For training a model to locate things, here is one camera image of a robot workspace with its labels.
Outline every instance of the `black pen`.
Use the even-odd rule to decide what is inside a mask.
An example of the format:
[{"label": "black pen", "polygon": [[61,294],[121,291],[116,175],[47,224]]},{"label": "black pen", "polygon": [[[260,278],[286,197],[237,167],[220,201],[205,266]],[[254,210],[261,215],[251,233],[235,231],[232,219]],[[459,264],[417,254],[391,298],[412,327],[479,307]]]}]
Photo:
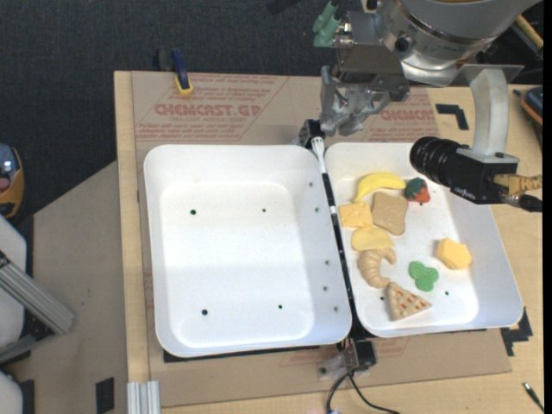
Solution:
[{"label": "black pen", "polygon": [[535,394],[535,391],[533,390],[533,388],[531,388],[529,386],[529,384],[527,382],[524,383],[524,388],[525,388],[525,391],[531,396],[531,398],[533,399],[533,402],[535,402],[538,407],[543,410],[544,412],[544,406],[543,404],[541,403],[541,401],[539,400],[539,398],[536,396]]}]

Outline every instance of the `toy pizza slice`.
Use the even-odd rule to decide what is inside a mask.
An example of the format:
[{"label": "toy pizza slice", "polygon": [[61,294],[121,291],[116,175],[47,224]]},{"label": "toy pizza slice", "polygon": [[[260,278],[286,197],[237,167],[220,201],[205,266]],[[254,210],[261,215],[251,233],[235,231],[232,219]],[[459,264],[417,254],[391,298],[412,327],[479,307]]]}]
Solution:
[{"label": "toy pizza slice", "polygon": [[398,321],[407,316],[427,310],[431,304],[418,295],[405,290],[395,282],[387,286],[387,299],[391,307],[391,318]]}]

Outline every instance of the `yellow banana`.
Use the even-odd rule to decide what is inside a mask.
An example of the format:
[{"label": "yellow banana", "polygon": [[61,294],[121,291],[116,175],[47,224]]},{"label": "yellow banana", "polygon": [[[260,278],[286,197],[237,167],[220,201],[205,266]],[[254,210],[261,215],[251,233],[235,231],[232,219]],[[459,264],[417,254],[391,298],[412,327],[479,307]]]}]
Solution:
[{"label": "yellow banana", "polygon": [[370,173],[359,182],[356,188],[356,198],[359,203],[371,191],[376,189],[404,189],[406,183],[397,175],[390,172]]}]

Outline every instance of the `green clover-shaped toy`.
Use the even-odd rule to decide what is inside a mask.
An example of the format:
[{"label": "green clover-shaped toy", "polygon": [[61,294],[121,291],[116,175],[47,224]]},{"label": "green clover-shaped toy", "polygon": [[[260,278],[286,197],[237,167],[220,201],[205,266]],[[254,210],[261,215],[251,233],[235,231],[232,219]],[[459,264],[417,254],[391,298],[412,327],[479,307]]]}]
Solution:
[{"label": "green clover-shaped toy", "polygon": [[409,265],[408,274],[416,281],[416,288],[422,292],[433,290],[433,284],[439,279],[439,272],[436,268],[426,267],[417,260]]}]

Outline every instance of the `camera lens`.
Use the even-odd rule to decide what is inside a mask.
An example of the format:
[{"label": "camera lens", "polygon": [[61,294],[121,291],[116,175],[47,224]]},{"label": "camera lens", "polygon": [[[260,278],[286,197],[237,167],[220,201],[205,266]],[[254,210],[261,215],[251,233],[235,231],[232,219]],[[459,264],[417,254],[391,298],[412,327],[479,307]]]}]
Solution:
[{"label": "camera lens", "polygon": [[411,164],[418,172],[437,184],[450,187],[455,173],[453,165],[457,155],[456,149],[460,146],[455,141],[425,136],[413,144]]}]

